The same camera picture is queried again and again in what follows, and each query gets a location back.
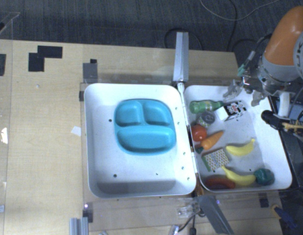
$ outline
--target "red tomato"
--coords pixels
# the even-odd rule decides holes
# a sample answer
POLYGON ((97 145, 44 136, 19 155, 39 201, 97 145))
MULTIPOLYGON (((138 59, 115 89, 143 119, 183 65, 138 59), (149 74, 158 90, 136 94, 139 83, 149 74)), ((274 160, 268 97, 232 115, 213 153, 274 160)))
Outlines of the red tomato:
POLYGON ((192 134, 192 139, 195 142, 200 142, 207 137, 207 130, 205 129, 205 127, 196 124, 191 127, 191 134, 192 134))

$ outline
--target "can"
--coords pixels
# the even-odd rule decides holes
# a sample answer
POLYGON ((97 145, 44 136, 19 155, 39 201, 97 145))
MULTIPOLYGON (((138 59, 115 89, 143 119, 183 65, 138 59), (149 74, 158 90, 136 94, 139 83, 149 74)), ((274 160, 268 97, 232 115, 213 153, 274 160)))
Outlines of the can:
POLYGON ((212 111, 203 112, 197 119, 197 123, 208 128, 215 121, 215 115, 212 111))

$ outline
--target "yellow banana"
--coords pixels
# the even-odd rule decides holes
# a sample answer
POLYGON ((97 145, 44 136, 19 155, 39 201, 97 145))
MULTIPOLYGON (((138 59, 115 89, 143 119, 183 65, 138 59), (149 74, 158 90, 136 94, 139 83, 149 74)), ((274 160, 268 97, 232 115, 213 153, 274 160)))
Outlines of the yellow banana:
POLYGON ((249 154, 254 149, 254 142, 255 142, 255 140, 251 139, 251 141, 248 144, 246 144, 242 147, 228 145, 225 148, 232 155, 245 156, 245 155, 249 154))
POLYGON ((225 171, 226 177, 228 179, 234 181, 236 184, 241 186, 251 185, 256 180, 255 175, 241 176, 229 169, 226 169, 225 166, 222 166, 222 169, 225 171))

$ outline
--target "toy bottle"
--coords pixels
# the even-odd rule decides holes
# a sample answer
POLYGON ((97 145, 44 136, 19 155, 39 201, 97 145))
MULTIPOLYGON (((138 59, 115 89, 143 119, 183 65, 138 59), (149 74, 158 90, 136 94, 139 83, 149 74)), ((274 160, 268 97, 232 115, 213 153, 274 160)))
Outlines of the toy bottle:
POLYGON ((189 109, 191 113, 202 113, 204 111, 214 111, 222 107, 224 103, 222 101, 214 102, 211 100, 203 101, 192 101, 189 104, 189 109))

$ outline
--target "wooden table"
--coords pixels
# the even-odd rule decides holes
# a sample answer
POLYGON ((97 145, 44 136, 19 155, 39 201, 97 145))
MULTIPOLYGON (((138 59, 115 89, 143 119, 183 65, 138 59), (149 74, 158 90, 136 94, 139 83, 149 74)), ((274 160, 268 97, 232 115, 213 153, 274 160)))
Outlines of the wooden table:
MULTIPOLYGON (((78 95, 83 63, 97 59, 100 82, 125 78, 135 83, 166 84, 173 74, 174 50, 0 40, 0 50, 4 52, 6 46, 13 48, 13 56, 7 52, 7 60, 13 59, 13 64, 6 65, 7 70, 12 69, 11 91, 2 90, 5 77, 0 77, 0 93, 11 96, 0 235, 67 235, 69 219, 80 218, 84 205, 82 142, 80 136, 71 133, 73 127, 81 126, 78 95), (46 58, 45 72, 28 72, 28 53, 37 52, 38 45, 61 46, 63 57, 46 58)), ((190 84, 229 84, 236 71, 233 53, 189 52, 190 84)), ((244 206, 248 202, 225 203, 224 213, 227 218, 233 217, 228 219, 235 234, 282 234, 269 208, 260 208, 257 201, 244 206)), ((270 205, 275 203, 280 203, 278 197, 273 197, 270 205)), ((206 218, 197 220, 197 234, 215 234, 206 218)), ((107 233, 165 235, 169 228, 167 223, 107 233)))

